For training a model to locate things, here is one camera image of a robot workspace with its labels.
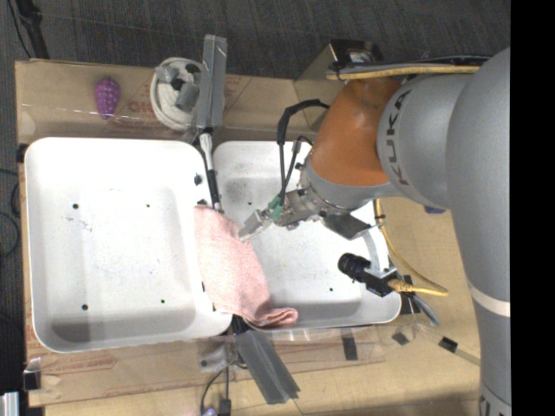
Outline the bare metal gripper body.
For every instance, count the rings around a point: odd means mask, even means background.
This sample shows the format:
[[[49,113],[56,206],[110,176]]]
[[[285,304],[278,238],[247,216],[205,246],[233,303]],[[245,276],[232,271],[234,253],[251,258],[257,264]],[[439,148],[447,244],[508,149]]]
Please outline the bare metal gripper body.
[[[278,194],[267,205],[267,216],[280,227],[294,228],[301,222],[324,220],[348,215],[348,210],[321,198],[312,188]]]

